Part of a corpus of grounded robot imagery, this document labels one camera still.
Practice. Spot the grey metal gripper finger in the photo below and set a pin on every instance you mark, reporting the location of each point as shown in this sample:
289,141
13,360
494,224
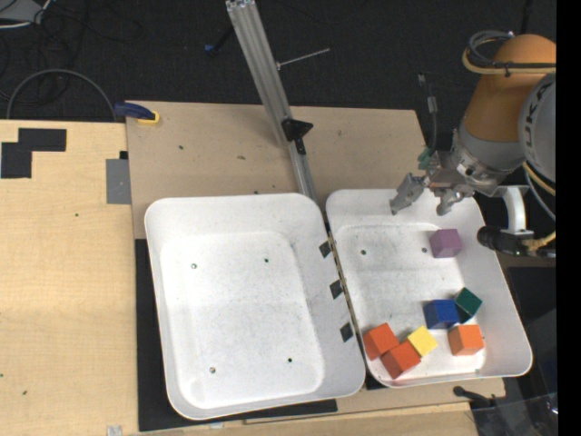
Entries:
448,201
405,194

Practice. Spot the black cylinder on white bracket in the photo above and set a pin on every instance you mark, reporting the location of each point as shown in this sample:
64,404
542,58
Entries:
499,240

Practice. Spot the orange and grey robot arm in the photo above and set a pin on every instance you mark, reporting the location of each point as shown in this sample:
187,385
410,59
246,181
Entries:
499,102

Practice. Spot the white plastic tray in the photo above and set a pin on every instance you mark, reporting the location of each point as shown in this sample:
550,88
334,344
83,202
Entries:
390,280
236,307

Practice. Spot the red cube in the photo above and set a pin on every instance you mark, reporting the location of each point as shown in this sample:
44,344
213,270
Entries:
400,359
380,339

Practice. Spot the blue cube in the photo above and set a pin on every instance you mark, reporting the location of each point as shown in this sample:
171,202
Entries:
440,314

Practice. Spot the orange cube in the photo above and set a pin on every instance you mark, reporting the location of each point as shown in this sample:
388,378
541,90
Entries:
466,339

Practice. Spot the green cube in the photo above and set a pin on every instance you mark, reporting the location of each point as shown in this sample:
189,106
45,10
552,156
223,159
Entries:
469,301

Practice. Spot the brown flat board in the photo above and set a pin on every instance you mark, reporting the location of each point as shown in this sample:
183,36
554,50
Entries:
218,152

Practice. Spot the yellow cube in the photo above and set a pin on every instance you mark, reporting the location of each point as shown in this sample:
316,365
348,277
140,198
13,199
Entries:
422,341

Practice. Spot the purple cube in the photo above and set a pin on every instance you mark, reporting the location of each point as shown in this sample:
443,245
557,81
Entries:
446,243

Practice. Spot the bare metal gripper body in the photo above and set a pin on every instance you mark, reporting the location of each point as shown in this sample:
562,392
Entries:
447,175

